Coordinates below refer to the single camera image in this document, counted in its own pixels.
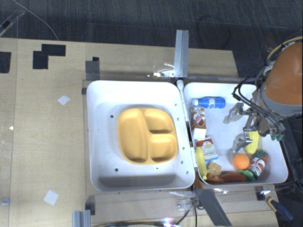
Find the white wire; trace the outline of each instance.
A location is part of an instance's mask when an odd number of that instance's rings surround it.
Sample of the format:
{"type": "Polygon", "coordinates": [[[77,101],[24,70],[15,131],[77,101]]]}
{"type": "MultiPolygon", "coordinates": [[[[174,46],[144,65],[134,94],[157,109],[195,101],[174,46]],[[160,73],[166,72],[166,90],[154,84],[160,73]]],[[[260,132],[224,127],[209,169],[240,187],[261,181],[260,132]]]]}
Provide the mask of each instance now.
{"type": "Polygon", "coordinates": [[[24,8],[30,14],[34,15],[37,19],[39,19],[43,23],[45,23],[50,28],[50,30],[52,31],[52,33],[54,34],[54,36],[56,37],[56,39],[59,40],[57,34],[54,32],[54,30],[52,29],[52,27],[50,27],[50,25],[48,23],[46,23],[43,19],[41,19],[38,15],[34,14],[32,11],[28,10],[26,7],[24,7],[23,5],[21,5],[20,3],[18,3],[16,0],[12,0],[12,1],[15,2],[16,4],[18,4],[20,7],[24,8]]]}

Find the yellow divided plate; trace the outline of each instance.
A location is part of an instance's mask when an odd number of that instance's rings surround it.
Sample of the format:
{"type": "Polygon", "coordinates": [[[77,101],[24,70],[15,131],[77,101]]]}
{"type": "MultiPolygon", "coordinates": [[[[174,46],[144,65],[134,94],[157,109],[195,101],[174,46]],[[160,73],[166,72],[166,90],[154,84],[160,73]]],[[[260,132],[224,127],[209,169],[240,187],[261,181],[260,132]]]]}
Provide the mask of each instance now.
{"type": "Polygon", "coordinates": [[[133,164],[159,164],[172,160],[178,141],[172,118],[155,108],[131,108],[118,118],[122,156],[133,164]]]}

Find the orange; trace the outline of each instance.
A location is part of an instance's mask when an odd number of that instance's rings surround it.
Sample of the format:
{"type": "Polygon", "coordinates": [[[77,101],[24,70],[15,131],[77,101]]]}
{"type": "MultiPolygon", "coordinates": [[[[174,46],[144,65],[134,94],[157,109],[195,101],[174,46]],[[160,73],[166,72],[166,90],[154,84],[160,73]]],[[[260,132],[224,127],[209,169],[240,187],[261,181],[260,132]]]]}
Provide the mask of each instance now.
{"type": "Polygon", "coordinates": [[[246,170],[250,165],[250,159],[247,155],[239,153],[233,158],[233,164],[239,170],[246,170]]]}

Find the plastic bottle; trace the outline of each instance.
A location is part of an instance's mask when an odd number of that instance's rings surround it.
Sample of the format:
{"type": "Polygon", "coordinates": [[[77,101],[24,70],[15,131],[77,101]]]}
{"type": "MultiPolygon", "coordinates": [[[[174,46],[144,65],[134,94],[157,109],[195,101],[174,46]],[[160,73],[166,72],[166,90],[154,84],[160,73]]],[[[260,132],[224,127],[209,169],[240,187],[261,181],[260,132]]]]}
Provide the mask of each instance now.
{"type": "Polygon", "coordinates": [[[201,99],[193,99],[192,104],[203,108],[224,108],[226,101],[220,96],[206,96],[201,99]]]}

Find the black floor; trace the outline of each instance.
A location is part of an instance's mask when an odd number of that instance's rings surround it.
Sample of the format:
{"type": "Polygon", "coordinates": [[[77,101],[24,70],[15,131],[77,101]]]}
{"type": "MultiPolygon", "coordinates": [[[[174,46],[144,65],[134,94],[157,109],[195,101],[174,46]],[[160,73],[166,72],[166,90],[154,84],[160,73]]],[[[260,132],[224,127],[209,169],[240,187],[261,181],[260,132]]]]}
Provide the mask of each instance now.
{"type": "MultiPolygon", "coordinates": [[[[268,52],[302,33],[303,0],[16,0],[47,22],[60,40],[174,46],[177,29],[188,30],[191,48],[232,50],[238,73],[256,73],[268,52]]],[[[0,23],[16,10],[0,0],[0,23]]],[[[48,26],[26,12],[4,37],[50,39],[48,26]]],[[[285,148],[297,156],[289,182],[302,179],[302,119],[288,120],[292,142],[285,148]]],[[[303,226],[303,190],[283,192],[280,201],[296,206],[291,226],[303,226]]]]}

